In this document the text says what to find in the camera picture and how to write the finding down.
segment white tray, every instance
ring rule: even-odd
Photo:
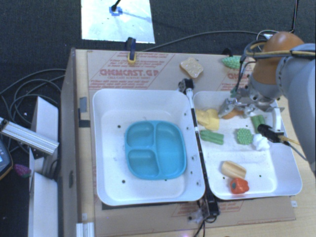
[[[225,98],[229,97],[228,91],[200,91],[194,96],[196,109],[216,109],[219,111]],[[271,113],[256,111],[253,115],[262,114],[265,123],[273,126]],[[298,194],[302,189],[302,180],[290,147],[281,143],[270,143],[270,148],[257,151],[253,145],[238,144],[235,131],[239,128],[248,128],[255,134],[251,118],[241,116],[232,119],[220,119],[218,133],[224,134],[224,144],[201,140],[206,171],[211,191],[218,198],[245,199],[275,196],[291,196]],[[250,190],[245,194],[234,195],[230,191],[231,178],[221,173],[224,161],[231,160],[246,168],[245,179]]]
[[[205,190],[191,108],[179,91],[102,89],[93,97],[97,193],[108,205],[195,201]],[[124,133],[134,122],[164,120],[183,135],[187,168],[178,178],[144,180],[128,169]]]

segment black carpet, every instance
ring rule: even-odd
[[[295,0],[150,0],[150,3],[158,45],[207,31],[289,31]],[[299,0],[295,34],[305,42],[315,43],[315,15],[316,0]],[[251,34],[209,34],[157,51],[220,54],[228,47],[233,54],[241,54],[255,38]],[[137,44],[137,50],[153,46]],[[65,69],[71,47],[123,50],[124,44],[82,40],[80,0],[0,0],[0,92],[31,73]],[[62,80],[56,83],[61,86]],[[1,94],[9,106],[20,85]],[[40,93],[59,101],[50,86]],[[33,108],[34,99],[30,98],[21,104],[20,112],[32,120]],[[3,101],[0,101],[0,117],[9,118]],[[12,152],[12,157],[15,163],[28,165],[28,155],[22,150]],[[0,181],[0,237],[27,236],[28,202],[28,180],[11,171]]]

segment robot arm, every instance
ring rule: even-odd
[[[245,117],[257,108],[271,111],[271,103],[284,95],[295,133],[315,174],[315,44],[304,44],[286,32],[273,35],[261,53],[251,52],[257,43],[248,45],[243,56],[257,60],[248,86],[238,89],[237,83],[219,117],[233,109],[242,110]]]

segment blue plate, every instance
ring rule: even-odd
[[[148,180],[172,179],[186,169],[186,149],[180,129],[166,121],[140,121],[125,132],[129,170]]]

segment gray metal panel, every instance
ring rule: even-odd
[[[61,92],[60,144],[63,236],[76,236],[76,223],[80,222],[81,205],[79,192],[78,107],[76,82],[76,50],[71,50]]]

